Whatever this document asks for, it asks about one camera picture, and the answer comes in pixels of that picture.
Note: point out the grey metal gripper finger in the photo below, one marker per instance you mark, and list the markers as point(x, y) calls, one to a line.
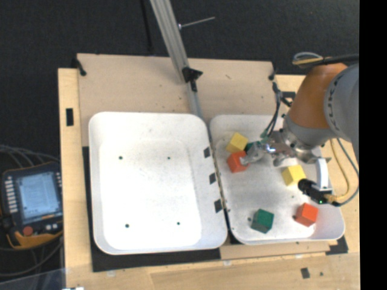
point(255, 147)
point(251, 158)

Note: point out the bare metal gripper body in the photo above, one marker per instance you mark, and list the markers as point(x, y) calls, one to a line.
point(284, 150)

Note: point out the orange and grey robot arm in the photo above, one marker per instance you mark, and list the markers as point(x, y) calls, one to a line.
point(314, 101)

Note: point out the green cube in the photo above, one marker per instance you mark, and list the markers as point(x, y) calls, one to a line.
point(262, 220)
point(249, 146)

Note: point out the red cube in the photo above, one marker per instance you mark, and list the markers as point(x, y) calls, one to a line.
point(234, 162)
point(306, 214)

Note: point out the yellow cube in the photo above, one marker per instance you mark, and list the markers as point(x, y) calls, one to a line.
point(237, 142)
point(292, 174)

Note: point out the white plastic tray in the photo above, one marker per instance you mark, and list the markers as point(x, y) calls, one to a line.
point(151, 186)
point(272, 192)

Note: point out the brown flat board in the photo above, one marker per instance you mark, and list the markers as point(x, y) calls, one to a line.
point(136, 83)

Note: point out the black cylinder on white bracket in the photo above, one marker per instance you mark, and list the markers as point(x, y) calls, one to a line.
point(314, 189)

